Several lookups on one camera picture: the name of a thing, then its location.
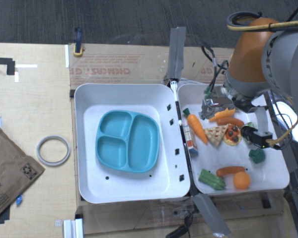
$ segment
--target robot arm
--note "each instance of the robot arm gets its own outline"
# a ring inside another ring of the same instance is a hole
[[[253,19],[244,27],[238,23]],[[251,12],[234,13],[228,17],[229,28],[243,30],[225,72],[223,86],[216,86],[206,94],[200,118],[210,118],[218,111],[237,108],[246,113],[260,113],[252,101],[270,89],[279,91],[293,100],[298,116],[298,21],[279,23]],[[242,135],[253,133],[244,128]],[[254,135],[258,147],[269,147],[266,143],[271,135]]]

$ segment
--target blue object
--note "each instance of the blue object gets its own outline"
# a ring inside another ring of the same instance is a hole
[[[96,136],[96,156],[105,166],[132,173],[154,167],[159,152],[159,127],[151,117],[109,111],[101,118]]]
[[[15,200],[16,205],[18,206],[22,202],[22,195],[18,195],[18,197]]]
[[[81,33],[82,33],[82,29],[77,27],[75,29],[75,31],[77,32],[75,52],[76,53],[79,53],[80,52],[80,46],[81,46]]]

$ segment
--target metal bracket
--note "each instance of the metal bracket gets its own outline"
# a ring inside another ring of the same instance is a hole
[[[202,120],[209,119],[214,116],[216,112],[220,112],[228,109],[233,109],[233,102],[223,93],[222,86],[214,87],[212,93],[208,93],[209,97],[205,97],[202,101],[202,111],[199,112],[199,116]]]
[[[64,220],[63,238],[83,238],[83,219]]]
[[[268,109],[268,106],[263,106],[263,107],[257,107],[255,110],[257,123],[258,123],[258,131],[256,132],[256,134],[260,136],[266,136],[270,133],[268,131],[268,119],[266,115],[267,109]]]
[[[168,70],[163,79],[165,85],[172,79],[180,79],[184,67],[184,42],[186,27],[171,29]]]
[[[223,237],[231,235],[230,229],[208,195],[200,193],[192,199],[214,236]]]

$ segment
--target black cable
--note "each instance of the black cable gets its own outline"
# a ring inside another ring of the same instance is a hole
[[[228,67],[228,65],[229,65],[227,60],[224,60],[224,61],[221,63],[219,70],[216,71],[216,74],[215,74],[214,78],[213,78],[212,81],[211,81],[211,84],[212,84],[212,85],[211,85],[211,88],[210,88],[210,92],[213,91],[213,88],[214,88],[214,86],[215,86],[216,79],[217,79],[217,77],[218,77],[220,71],[221,71],[222,69],[226,69],[226,68],[224,67],[224,64],[227,64],[227,67]]]
[[[214,62],[214,60],[216,59],[216,57],[215,57],[215,54],[214,54],[214,51],[211,49],[211,48],[208,48],[208,47],[205,47],[205,46],[201,46],[201,49],[202,49],[202,52],[204,53],[204,55],[211,61],[211,62],[213,62],[213,64],[215,64],[215,62]],[[209,50],[210,52],[211,52],[211,54],[212,54],[212,58],[209,56],[209,54],[206,52],[206,50],[205,49],[207,49],[207,50]],[[225,60],[225,61],[223,61],[221,64],[216,64],[215,66],[214,66],[214,76],[213,76],[213,79],[212,79],[212,81],[209,83],[209,86],[210,86],[210,92],[212,92],[213,91],[213,88],[214,88],[214,86],[215,86],[215,82],[216,82],[216,78],[217,78],[217,76],[219,75],[219,73],[221,72],[221,70],[227,70],[227,68],[228,68],[228,66],[229,66],[229,64],[228,64],[228,61],[227,60]]]
[[[290,15],[290,17],[286,20],[286,22],[289,22],[289,21],[291,21],[294,17],[295,17],[295,15],[298,13],[298,7],[297,7],[297,9]]]
[[[281,150],[281,149],[282,149],[279,145],[274,145],[273,148],[274,148],[275,150]]]
[[[290,19],[292,19],[295,14],[298,12],[298,8],[294,11],[291,15]],[[232,13],[226,18],[227,25],[231,27],[247,27],[245,25],[240,24],[238,21],[241,20],[254,20],[260,18],[262,13],[254,13],[250,11],[239,11]],[[255,30],[242,30],[243,32],[278,32],[278,31],[298,31],[298,25],[295,26],[279,26],[279,27],[267,27],[262,29],[255,29]]]
[[[242,24],[239,24],[238,20],[250,20],[250,19],[256,19],[260,18],[262,16],[262,13],[254,13],[251,11],[238,11],[235,13],[232,13],[226,18],[227,24],[229,26],[244,26]]]
[[[283,122],[284,122],[284,124],[285,124],[285,126],[287,127],[287,130],[288,130],[290,127],[288,126],[288,123],[286,122],[286,120],[285,120],[284,117],[283,117],[283,114],[280,112],[280,110],[279,110],[279,108],[278,108],[277,101],[276,101],[276,98],[275,98],[275,94],[274,94],[273,89],[270,90],[270,93],[271,93],[271,96],[272,96],[273,104],[275,104],[276,109],[277,109],[277,111],[278,111],[278,114],[279,114],[280,117],[282,118],[282,120],[283,120]],[[291,142],[292,138],[293,138],[293,134],[292,134],[292,132],[290,132],[289,135],[288,135],[288,142],[284,143],[283,146],[280,146],[280,147],[279,147],[279,150],[284,149],[284,148]]]
[[[167,234],[165,236],[165,238],[179,238],[183,235],[185,235],[186,233],[188,234],[188,238],[191,238],[191,234],[189,231],[190,226],[192,225],[193,222],[193,215],[195,213],[198,213],[199,210],[195,209],[192,212],[189,213],[189,215],[187,215],[184,218],[184,225],[179,226],[176,230],[174,230],[173,232]]]

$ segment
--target dark gray carpet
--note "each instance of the dark gray carpet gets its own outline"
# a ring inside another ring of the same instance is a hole
[[[80,27],[85,43],[168,46],[170,29],[186,26],[186,46],[233,48],[240,33],[226,27],[231,13],[286,21],[297,7],[298,0],[0,0],[0,42],[67,44]]]

